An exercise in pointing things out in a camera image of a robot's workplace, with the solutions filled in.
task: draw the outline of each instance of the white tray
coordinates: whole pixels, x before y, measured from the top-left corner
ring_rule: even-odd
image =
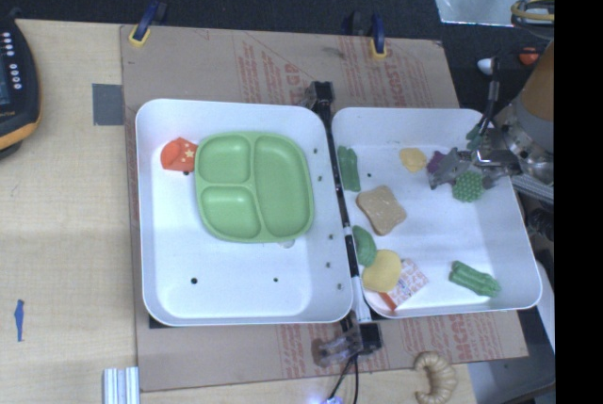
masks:
[[[403,318],[512,310],[540,299],[540,275],[508,177],[475,202],[459,202],[450,185],[431,190],[427,170],[411,173],[399,160],[399,151],[408,147],[419,148],[428,161],[436,150],[464,150],[464,136],[480,116],[470,109],[413,108],[345,108],[335,114],[335,145],[356,152],[361,191],[387,185],[408,214],[390,234],[378,236],[356,205],[358,193],[346,190],[350,224],[371,231],[378,249],[413,260],[429,279],[396,311],[375,292],[365,291],[378,314]],[[498,296],[480,297],[449,282],[454,260],[494,276],[502,287]]]
[[[169,141],[198,143],[228,131],[278,133],[303,150],[315,217],[291,247],[218,240],[202,224],[194,175],[161,167]],[[309,323],[348,313],[345,235],[326,133],[315,113],[299,106],[153,100],[137,114],[136,141],[142,293],[156,320],[170,326]]]

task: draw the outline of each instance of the brown sponge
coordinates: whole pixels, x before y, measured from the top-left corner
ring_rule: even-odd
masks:
[[[385,185],[363,191],[356,197],[356,204],[367,215],[378,235],[389,234],[396,225],[406,220],[406,210]]]

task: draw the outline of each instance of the blue mark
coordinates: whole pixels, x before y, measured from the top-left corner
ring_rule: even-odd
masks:
[[[23,342],[23,306],[25,302],[21,299],[17,300],[17,308],[15,309],[15,323],[17,324],[17,342]]]

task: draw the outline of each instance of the green plate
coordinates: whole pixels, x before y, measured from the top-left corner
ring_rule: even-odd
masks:
[[[307,232],[314,199],[302,149],[273,133],[222,133],[204,139],[195,155],[199,213],[222,240],[292,240]]]

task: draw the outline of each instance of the cardboard sheet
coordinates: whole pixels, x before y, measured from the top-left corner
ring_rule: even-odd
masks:
[[[340,335],[338,323],[167,328],[147,313],[141,293],[134,120],[155,98],[297,105],[312,81],[331,81],[334,110],[346,106],[458,107],[444,50],[432,40],[388,39],[374,59],[368,38],[152,27],[147,42],[121,30],[139,383],[143,392],[282,380],[341,371],[318,366],[312,345]],[[516,312],[380,320],[383,348],[359,370],[412,367],[434,349],[452,363],[524,357]]]

